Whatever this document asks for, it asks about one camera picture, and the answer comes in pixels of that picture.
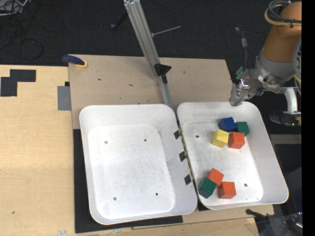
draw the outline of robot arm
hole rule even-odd
[[[284,6],[280,15],[273,11],[278,6]],[[271,120],[287,126],[301,125],[295,92],[301,93],[302,86],[302,2],[273,1],[265,11],[265,19],[273,26],[256,57],[255,69],[241,68],[237,72],[240,82],[233,84],[229,102],[232,106],[238,106],[244,100],[262,95],[264,90],[283,93],[288,102],[288,110],[275,111],[270,116]],[[242,39],[242,43],[244,47],[246,41]],[[292,78],[297,82],[297,87],[283,88]]]

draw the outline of clamp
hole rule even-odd
[[[67,54],[63,55],[62,62],[72,63],[75,67],[79,68],[84,68],[87,66],[87,62],[85,60]]]

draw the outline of wooden cube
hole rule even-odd
[[[220,199],[231,199],[236,195],[235,183],[222,181],[218,186],[218,197]]]
[[[246,121],[237,121],[236,126],[237,126],[237,132],[243,133],[244,136],[247,136],[248,133],[250,132]]]
[[[232,132],[228,136],[229,148],[241,148],[245,144],[245,135],[239,132]]]
[[[207,174],[207,178],[215,182],[217,185],[221,184],[223,177],[224,177],[224,174],[216,170],[215,168],[213,168]]]
[[[222,148],[228,143],[228,135],[229,135],[228,132],[223,131],[221,129],[217,129],[212,136],[211,143],[215,146]]]
[[[216,186],[217,184],[215,182],[205,177],[199,184],[198,192],[201,196],[207,199],[213,194]]]
[[[219,126],[219,129],[224,130],[229,133],[236,130],[237,128],[233,117],[223,118],[218,123],[218,126]]]

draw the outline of black tape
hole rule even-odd
[[[177,130],[177,131],[174,133],[174,136],[175,136],[175,139],[176,139],[176,140],[181,136],[181,133],[179,132],[179,130]]]
[[[10,77],[16,78],[18,82],[35,82],[36,70],[10,69]]]
[[[189,184],[191,182],[191,178],[190,178],[190,175],[188,174],[186,177],[185,177],[185,183],[186,185]]]
[[[1,77],[0,96],[17,96],[18,82],[16,78]]]
[[[181,159],[181,162],[183,162],[186,158],[186,155],[185,155],[185,151],[183,151],[182,153],[179,154],[179,158]]]

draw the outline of orange cube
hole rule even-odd
[[[222,182],[224,174],[220,171],[213,168],[211,171],[208,172],[207,178],[210,179],[212,182],[215,182],[217,185],[220,185]]]
[[[232,132],[228,136],[228,146],[229,148],[241,148],[245,144],[244,133]]]
[[[234,182],[222,181],[218,187],[218,197],[220,199],[231,199],[236,195]]]

